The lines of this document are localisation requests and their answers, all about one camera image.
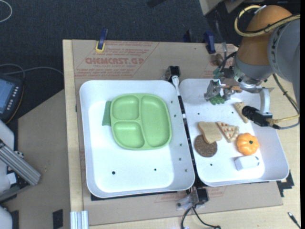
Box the green divided plate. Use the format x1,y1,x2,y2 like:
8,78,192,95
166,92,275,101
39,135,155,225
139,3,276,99
102,93,173,151

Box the thin black and white rod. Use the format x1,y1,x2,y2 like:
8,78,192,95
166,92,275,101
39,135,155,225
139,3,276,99
172,75,199,191

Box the brown round biscuit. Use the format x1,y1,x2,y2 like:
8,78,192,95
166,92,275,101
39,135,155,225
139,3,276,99
193,134,218,158

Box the beige toy bread slice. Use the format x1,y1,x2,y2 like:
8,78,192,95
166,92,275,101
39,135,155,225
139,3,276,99
197,121,223,145

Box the black pen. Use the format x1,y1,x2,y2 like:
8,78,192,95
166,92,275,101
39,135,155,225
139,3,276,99
287,211,301,229

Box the beige toy cracker wedge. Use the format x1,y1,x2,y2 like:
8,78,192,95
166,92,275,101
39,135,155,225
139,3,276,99
233,101,250,124

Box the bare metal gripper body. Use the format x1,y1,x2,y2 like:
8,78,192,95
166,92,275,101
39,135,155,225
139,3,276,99
220,76,264,94

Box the brown cardboard board red print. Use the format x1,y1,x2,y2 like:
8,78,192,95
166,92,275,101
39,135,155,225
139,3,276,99
71,40,284,226

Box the orange toy pumpkin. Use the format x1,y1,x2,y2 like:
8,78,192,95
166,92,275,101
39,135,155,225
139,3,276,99
235,132,259,156

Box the toy pizza slice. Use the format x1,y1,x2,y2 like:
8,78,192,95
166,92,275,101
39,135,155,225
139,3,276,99
216,121,240,143

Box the white rectangular carton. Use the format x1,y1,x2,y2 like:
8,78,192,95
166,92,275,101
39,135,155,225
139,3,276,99
234,155,261,171

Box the green toy grapes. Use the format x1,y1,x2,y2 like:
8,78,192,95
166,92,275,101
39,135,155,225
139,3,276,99
209,96,226,105

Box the white plastic tray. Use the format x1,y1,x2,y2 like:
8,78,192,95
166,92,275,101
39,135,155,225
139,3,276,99
79,80,196,198
178,78,290,187

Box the black cylinder on white bracket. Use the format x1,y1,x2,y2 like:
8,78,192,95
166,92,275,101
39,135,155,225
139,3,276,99
242,87,274,127

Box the black block with thin wires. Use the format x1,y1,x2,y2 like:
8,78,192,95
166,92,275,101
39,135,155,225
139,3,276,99
166,65,181,80
196,187,210,204

